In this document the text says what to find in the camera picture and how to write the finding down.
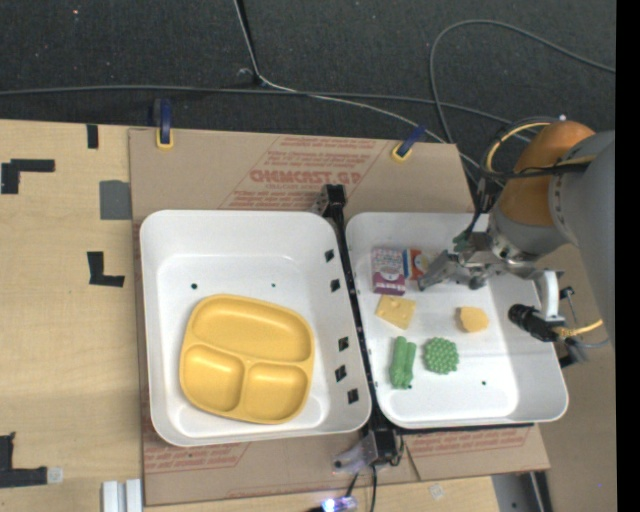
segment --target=divided yellow plate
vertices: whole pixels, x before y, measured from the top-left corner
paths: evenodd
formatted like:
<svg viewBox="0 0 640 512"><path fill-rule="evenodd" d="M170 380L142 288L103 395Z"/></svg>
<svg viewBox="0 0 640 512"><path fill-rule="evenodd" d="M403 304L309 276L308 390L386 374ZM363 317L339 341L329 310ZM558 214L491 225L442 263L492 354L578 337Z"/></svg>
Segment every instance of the divided yellow plate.
<svg viewBox="0 0 640 512"><path fill-rule="evenodd" d="M207 412L253 423L284 423L304 407L315 340L295 311L234 295L203 299L180 352L180 386Z"/></svg>

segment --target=blue and yellow clamp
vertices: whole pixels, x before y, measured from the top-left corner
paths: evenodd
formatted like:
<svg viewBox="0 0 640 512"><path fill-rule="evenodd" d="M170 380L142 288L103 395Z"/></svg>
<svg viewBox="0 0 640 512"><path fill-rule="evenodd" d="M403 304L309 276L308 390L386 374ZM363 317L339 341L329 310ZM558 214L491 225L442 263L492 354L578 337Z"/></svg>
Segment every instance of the blue and yellow clamp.
<svg viewBox="0 0 640 512"><path fill-rule="evenodd" d="M411 132L411 135L407 137L404 142L400 142L396 147L391 151L391 158L398 163L403 163L406 161L409 156L411 156L412 149L411 147L418 142L420 137L424 135L427 129L422 126L416 126L414 130Z"/></svg>
<svg viewBox="0 0 640 512"><path fill-rule="evenodd" d="M173 148L173 134L171 133L171 102L168 99L158 100L156 130L156 146L162 150Z"/></svg>

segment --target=purple box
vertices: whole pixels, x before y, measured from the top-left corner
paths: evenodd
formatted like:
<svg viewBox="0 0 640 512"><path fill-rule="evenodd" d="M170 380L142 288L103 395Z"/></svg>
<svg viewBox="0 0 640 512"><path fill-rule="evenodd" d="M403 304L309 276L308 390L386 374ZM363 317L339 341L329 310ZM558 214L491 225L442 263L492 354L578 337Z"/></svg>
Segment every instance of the purple box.
<svg viewBox="0 0 640 512"><path fill-rule="evenodd" d="M371 252L373 292L404 295L404 262L401 249L376 247Z"/></svg>

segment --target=wooden surface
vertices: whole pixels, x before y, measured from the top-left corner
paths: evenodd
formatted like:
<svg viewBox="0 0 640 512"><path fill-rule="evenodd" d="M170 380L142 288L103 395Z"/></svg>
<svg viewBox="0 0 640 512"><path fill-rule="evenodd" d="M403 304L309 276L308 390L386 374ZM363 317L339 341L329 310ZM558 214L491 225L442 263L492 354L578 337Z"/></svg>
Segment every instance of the wooden surface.
<svg viewBox="0 0 640 512"><path fill-rule="evenodd" d="M0 511L98 511L100 484L141 476L131 222L101 220L99 182L129 181L127 128L0 121L0 161L55 159L0 196L0 435L16 432L14 467L59 466L64 481L0 490ZM103 251L123 288L89 285ZM381 486L376 510L497 511L489 477ZM369 503L370 488L356 491ZM174 511L305 510L325 493L160 507Z"/></svg>

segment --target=yellow square block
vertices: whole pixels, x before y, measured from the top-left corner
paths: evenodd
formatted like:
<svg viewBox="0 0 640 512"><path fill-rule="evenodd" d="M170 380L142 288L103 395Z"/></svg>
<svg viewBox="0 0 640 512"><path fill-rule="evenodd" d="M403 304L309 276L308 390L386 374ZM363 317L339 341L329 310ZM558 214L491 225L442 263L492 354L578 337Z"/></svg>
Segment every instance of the yellow square block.
<svg viewBox="0 0 640 512"><path fill-rule="evenodd" d="M392 323L400 329L406 329L411 323L413 313L416 310L416 301L382 295L376 308L376 316Z"/></svg>

